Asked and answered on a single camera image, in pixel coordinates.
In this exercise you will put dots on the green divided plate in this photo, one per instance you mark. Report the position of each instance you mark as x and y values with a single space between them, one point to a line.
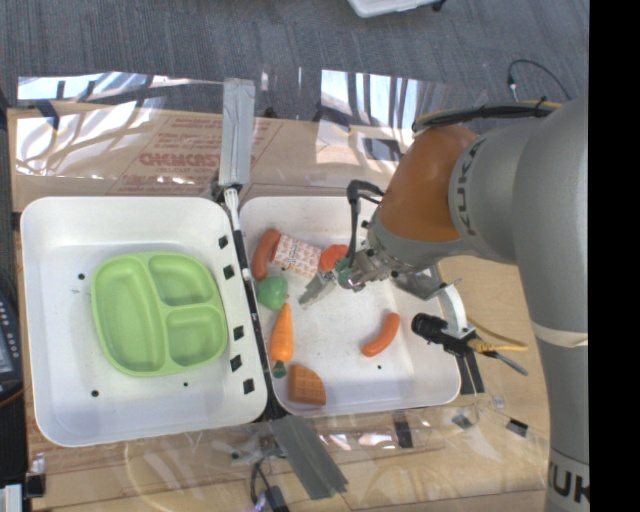
125 310

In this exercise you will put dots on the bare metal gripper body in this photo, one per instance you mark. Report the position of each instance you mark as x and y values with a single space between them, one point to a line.
369 272

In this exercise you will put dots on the orange sausage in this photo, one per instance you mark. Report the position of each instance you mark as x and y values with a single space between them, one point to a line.
382 336
261 255

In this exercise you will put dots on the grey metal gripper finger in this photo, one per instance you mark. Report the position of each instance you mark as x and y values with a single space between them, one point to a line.
330 282
312 291

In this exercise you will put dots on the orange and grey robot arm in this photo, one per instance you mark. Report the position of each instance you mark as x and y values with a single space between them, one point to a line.
525 200

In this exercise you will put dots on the white plastic tray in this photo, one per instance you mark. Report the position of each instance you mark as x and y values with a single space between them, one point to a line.
65 300
340 325

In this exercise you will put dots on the green pepper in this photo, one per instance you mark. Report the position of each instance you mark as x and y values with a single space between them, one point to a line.
272 292

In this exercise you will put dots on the brown cardboard board red print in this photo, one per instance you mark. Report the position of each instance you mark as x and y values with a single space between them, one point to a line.
165 160

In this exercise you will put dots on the white and orange packet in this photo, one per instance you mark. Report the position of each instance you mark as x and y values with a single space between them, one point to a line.
297 256

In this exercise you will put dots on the red tomato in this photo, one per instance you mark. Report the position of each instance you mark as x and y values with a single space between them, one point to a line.
332 256

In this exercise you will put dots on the brown waffle slice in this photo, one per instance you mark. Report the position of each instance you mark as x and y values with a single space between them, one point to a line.
306 386

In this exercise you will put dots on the orange carrot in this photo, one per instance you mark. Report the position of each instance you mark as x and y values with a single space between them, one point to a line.
282 335

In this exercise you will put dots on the black cylinder on white bracket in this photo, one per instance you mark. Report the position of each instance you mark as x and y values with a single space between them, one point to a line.
440 330

